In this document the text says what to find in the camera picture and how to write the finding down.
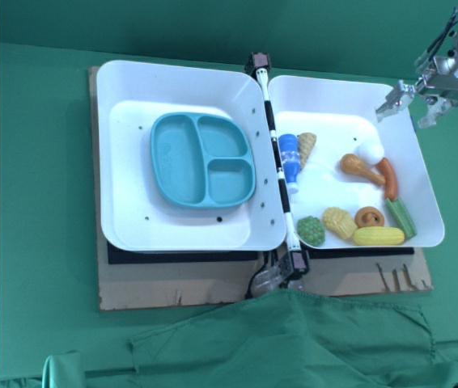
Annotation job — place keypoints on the green grapes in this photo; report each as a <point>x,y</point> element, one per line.
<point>310,230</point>

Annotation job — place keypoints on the blue and clear bottle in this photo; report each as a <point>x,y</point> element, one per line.
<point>289,156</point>

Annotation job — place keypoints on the white plastic tray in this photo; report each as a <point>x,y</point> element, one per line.
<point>334,95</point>
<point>132,95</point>

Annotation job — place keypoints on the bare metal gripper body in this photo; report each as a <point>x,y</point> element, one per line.
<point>447,76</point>

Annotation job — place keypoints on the brown doughnut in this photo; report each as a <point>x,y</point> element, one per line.
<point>368,216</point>

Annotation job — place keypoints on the yellow corn cob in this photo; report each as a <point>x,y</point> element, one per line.
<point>378,236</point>

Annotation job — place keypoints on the red sausage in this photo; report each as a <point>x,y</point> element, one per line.
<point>389,176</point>

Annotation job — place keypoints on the green celery stick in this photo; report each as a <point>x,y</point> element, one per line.
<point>402,216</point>

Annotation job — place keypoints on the black and white thin rod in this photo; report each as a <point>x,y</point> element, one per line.
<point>271,115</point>

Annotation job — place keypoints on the brown chicken drumstick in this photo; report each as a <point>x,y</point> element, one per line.
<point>356,166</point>

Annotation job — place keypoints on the brown cardboard board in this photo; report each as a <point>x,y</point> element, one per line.
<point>172,281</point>

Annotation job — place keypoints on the green cloth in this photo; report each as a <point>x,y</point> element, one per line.
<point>285,338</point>

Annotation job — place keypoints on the tan ice cream cone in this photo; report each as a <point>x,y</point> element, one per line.
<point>306,146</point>

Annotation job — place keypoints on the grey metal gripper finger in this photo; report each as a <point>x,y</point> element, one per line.
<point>435,111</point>
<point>394,101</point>

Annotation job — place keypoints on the blue divided plate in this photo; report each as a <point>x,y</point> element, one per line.
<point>176,160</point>

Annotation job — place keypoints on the white egg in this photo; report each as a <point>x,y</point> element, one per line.
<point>370,151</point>

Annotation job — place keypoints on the yellow cupcake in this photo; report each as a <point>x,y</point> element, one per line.
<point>338,221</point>

